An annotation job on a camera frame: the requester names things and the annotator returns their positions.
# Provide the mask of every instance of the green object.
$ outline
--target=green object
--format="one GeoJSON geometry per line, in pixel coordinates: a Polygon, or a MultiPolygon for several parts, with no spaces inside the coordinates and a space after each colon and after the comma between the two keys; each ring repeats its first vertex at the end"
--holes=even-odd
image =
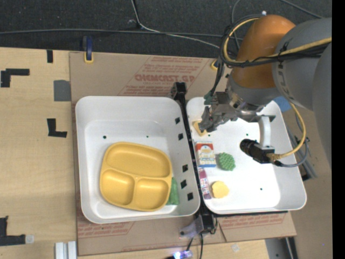
{"type": "Polygon", "coordinates": [[[235,165],[235,159],[228,153],[220,153],[218,156],[219,166],[221,169],[226,171],[232,171],[235,165]]]}
{"type": "Polygon", "coordinates": [[[211,100],[213,96],[211,95],[211,91],[209,91],[205,96],[204,96],[204,105],[211,105],[211,100]]]}
{"type": "Polygon", "coordinates": [[[169,199],[166,205],[179,205],[180,198],[178,197],[177,182],[175,178],[171,179],[171,189],[169,199]]]}

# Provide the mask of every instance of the wooden surface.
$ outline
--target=wooden surface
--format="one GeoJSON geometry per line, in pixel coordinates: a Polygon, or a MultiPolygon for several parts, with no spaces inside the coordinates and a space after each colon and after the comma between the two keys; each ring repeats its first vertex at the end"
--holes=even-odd
{"type": "MultiPolygon", "coordinates": [[[[30,69],[0,88],[0,217],[9,216],[8,235],[34,235],[34,243],[0,247],[3,258],[54,258],[56,242],[76,240],[71,103],[54,101],[53,81],[70,80],[68,51],[0,48],[0,70],[30,69]],[[48,137],[47,118],[67,138],[48,137]]],[[[195,255],[200,246],[192,247],[195,255]]],[[[79,258],[165,258],[178,249],[79,258]]],[[[210,244],[203,259],[268,259],[264,240],[210,244]]]]}

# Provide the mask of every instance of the green scrubber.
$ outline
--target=green scrubber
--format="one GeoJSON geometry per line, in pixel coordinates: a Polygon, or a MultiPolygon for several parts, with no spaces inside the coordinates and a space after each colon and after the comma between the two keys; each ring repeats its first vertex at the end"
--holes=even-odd
{"type": "Polygon", "coordinates": [[[179,205],[179,203],[180,198],[178,197],[177,182],[176,179],[173,177],[171,179],[170,195],[166,205],[179,205]]]}
{"type": "Polygon", "coordinates": [[[232,171],[235,165],[235,159],[228,153],[220,153],[218,156],[219,166],[225,171],[232,171]]]}

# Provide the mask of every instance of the divided yellow plate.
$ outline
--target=divided yellow plate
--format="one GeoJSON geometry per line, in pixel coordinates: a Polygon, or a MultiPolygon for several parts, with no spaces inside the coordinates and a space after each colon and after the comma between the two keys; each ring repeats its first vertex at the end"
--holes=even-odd
{"type": "Polygon", "coordinates": [[[171,161],[161,150],[118,142],[104,155],[100,190],[104,199],[113,205],[156,211],[168,201],[171,177],[171,161]]]}

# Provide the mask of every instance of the yellow round object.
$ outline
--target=yellow round object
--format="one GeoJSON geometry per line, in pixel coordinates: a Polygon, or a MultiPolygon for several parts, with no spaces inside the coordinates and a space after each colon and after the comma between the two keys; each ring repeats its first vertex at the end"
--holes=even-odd
{"type": "Polygon", "coordinates": [[[221,199],[228,195],[229,189],[223,181],[216,181],[212,184],[212,192],[215,198],[221,199]]]}

